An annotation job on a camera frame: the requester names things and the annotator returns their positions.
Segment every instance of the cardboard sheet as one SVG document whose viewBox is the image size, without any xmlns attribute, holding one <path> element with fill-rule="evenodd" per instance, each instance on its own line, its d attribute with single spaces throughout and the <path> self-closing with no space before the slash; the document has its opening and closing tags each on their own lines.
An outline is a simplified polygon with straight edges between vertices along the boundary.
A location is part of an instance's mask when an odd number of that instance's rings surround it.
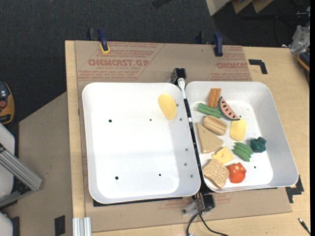
<svg viewBox="0 0 315 236">
<path fill-rule="evenodd" d="M 82 90 L 91 82 L 166 82 L 174 68 L 185 68 L 186 83 L 191 81 L 251 81 L 241 46 L 223 46 L 216 57 L 213 45 L 109 42 L 111 52 L 103 55 L 99 42 L 75 41 L 81 126 L 82 162 L 86 216 L 93 232 L 186 223 L 181 208 L 191 197 L 94 206 L 88 188 L 86 142 Z M 290 212 L 285 188 L 214 193 L 215 209 L 206 220 Z"/>
</svg>

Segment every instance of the blue clamp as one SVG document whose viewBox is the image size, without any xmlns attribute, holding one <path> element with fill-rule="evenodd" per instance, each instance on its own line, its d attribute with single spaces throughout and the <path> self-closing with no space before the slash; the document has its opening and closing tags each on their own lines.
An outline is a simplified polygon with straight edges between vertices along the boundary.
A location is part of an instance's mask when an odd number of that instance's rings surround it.
<svg viewBox="0 0 315 236">
<path fill-rule="evenodd" d="M 98 28 L 97 32 L 98 32 L 99 41 L 100 41 L 99 47 L 103 54 L 108 54 L 110 52 L 110 48 L 107 44 L 107 38 L 106 38 L 103 28 Z"/>
<path fill-rule="evenodd" d="M 214 48 L 215 55 L 216 55 L 217 57 L 223 56 L 223 53 L 222 53 L 223 38 L 222 38 L 222 36 L 221 36 L 220 33 L 216 32 L 216 33 L 213 35 L 213 43 L 216 45 L 215 48 Z"/>
</svg>

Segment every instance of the dark gray floor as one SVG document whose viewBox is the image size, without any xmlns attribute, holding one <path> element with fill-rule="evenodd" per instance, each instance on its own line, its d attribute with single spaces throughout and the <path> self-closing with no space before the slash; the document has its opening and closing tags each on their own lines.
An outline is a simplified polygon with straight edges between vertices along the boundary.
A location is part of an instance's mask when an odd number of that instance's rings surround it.
<svg viewBox="0 0 315 236">
<path fill-rule="evenodd" d="M 194 43 L 203 30 L 208 42 L 220 32 L 227 45 L 276 47 L 309 21 L 242 17 L 295 14 L 310 0 L 276 0 L 259 14 L 249 5 L 238 15 L 228 3 L 213 17 L 205 0 L 159 1 L 0 0 L 0 80 L 13 92 L 17 120 L 66 91 L 64 41 L 85 40 L 88 27 L 103 27 L 112 41 Z"/>
</svg>

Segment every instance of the pen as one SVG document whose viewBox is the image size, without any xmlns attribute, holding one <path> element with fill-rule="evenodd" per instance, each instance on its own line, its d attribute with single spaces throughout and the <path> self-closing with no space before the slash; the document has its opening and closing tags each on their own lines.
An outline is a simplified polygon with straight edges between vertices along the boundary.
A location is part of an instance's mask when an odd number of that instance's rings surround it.
<svg viewBox="0 0 315 236">
<path fill-rule="evenodd" d="M 311 232 L 309 231 L 309 229 L 305 225 L 304 221 L 301 218 L 299 218 L 299 221 L 300 221 L 301 225 L 304 227 L 304 229 L 309 233 L 309 235 L 311 235 Z"/>
</svg>

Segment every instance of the toy food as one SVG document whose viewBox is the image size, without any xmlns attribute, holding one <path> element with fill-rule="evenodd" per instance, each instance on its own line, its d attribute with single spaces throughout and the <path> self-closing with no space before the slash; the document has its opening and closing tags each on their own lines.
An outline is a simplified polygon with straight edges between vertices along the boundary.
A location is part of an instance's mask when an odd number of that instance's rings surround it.
<svg viewBox="0 0 315 236">
<path fill-rule="evenodd" d="M 244 161 L 249 162 L 252 156 L 252 149 L 243 143 L 235 143 L 234 149 L 232 149 L 233 153 Z"/>
<path fill-rule="evenodd" d="M 263 152 L 266 150 L 266 140 L 262 137 L 251 139 L 251 148 L 254 152 Z"/>
<path fill-rule="evenodd" d="M 216 159 L 211 159 L 210 162 L 203 167 L 203 175 L 219 188 L 225 186 L 229 174 L 229 170 L 225 166 L 222 166 Z"/>
<path fill-rule="evenodd" d="M 229 165 L 227 169 L 230 172 L 231 183 L 240 183 L 244 180 L 246 170 L 241 163 Z"/>
<path fill-rule="evenodd" d="M 222 98 L 219 99 L 219 109 L 223 116 L 228 120 L 239 120 L 240 118 L 234 113 L 231 107 L 226 103 L 226 101 Z"/>
<path fill-rule="evenodd" d="M 168 120 L 173 119 L 177 113 L 177 106 L 173 97 L 169 94 L 162 94 L 157 101 L 165 117 Z"/>
<path fill-rule="evenodd" d="M 220 88 L 212 88 L 210 89 L 210 95 L 208 100 L 208 106 L 211 108 L 217 108 L 218 102 L 220 98 L 221 89 Z"/>
<path fill-rule="evenodd" d="M 242 118 L 239 120 L 233 120 L 230 125 L 230 137 L 237 141 L 242 141 L 246 134 L 246 121 Z"/>
<path fill-rule="evenodd" d="M 204 126 L 197 122 L 197 132 L 203 153 L 210 153 L 217 150 L 223 144 L 223 141 L 218 138 L 215 134 L 210 132 Z"/>
<path fill-rule="evenodd" d="M 228 163 L 229 161 L 232 161 L 234 159 L 234 156 L 227 147 L 223 147 L 215 154 L 213 154 L 212 158 L 218 160 L 218 162 L 221 163 L 221 165 L 223 165 Z"/>
<path fill-rule="evenodd" d="M 227 124 L 215 116 L 206 116 L 203 119 L 202 125 L 219 136 L 224 135 L 227 129 Z"/>
<path fill-rule="evenodd" d="M 215 116 L 216 118 L 221 118 L 222 115 L 221 115 L 221 112 L 219 109 L 217 108 L 211 108 L 203 103 L 199 103 L 198 105 L 198 109 L 197 109 L 199 112 L 202 112 L 204 114 L 207 114 L 207 115 L 212 115 L 212 116 Z"/>
</svg>

